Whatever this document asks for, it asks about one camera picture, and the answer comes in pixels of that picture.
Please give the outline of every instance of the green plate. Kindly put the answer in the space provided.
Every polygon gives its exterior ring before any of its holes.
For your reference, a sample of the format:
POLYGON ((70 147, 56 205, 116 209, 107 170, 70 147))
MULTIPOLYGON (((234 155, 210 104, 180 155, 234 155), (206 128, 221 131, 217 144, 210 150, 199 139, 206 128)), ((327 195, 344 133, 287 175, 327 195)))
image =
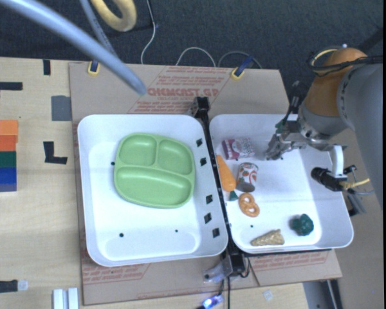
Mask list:
POLYGON ((180 141, 147 133, 120 141, 114 182, 127 201, 162 209, 180 207, 191 198, 194 179, 192 151, 180 141))

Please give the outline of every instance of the toy pretzel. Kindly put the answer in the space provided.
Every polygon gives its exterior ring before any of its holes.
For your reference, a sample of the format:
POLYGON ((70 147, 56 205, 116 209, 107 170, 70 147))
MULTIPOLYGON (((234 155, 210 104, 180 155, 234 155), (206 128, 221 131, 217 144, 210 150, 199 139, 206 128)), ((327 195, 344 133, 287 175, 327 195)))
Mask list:
POLYGON ((239 207, 243 213, 251 218, 255 218, 260 213, 260 208, 255 203, 255 198, 247 192, 240 195, 239 207))

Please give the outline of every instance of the cardboard sheet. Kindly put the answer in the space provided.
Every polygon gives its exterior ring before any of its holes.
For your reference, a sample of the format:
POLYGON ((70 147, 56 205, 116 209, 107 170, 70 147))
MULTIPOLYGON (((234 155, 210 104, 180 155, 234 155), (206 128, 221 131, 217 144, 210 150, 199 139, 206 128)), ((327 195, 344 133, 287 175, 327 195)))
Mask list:
MULTIPOLYGON (((285 114, 288 100, 280 73, 246 70, 235 81, 228 68, 128 65, 147 86, 147 94, 140 97, 105 68, 92 77, 87 67, 87 62, 69 64, 84 304, 216 292, 219 285, 206 283, 203 273, 220 262, 219 256, 116 268, 91 260, 86 251, 77 125, 92 114, 185 114, 197 96, 209 98, 210 118, 224 113, 285 114)), ((234 279, 233 289, 342 275, 333 250, 252 257, 250 262, 251 273, 234 279)))

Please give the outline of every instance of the dark green toy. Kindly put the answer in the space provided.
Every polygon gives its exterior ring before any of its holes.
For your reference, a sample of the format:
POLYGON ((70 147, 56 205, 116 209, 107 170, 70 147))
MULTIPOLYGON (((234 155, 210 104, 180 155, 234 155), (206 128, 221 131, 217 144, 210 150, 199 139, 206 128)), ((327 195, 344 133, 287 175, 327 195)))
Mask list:
POLYGON ((307 236, 315 228, 313 221, 307 214, 300 215, 291 221, 291 228, 297 232, 299 236, 307 236))

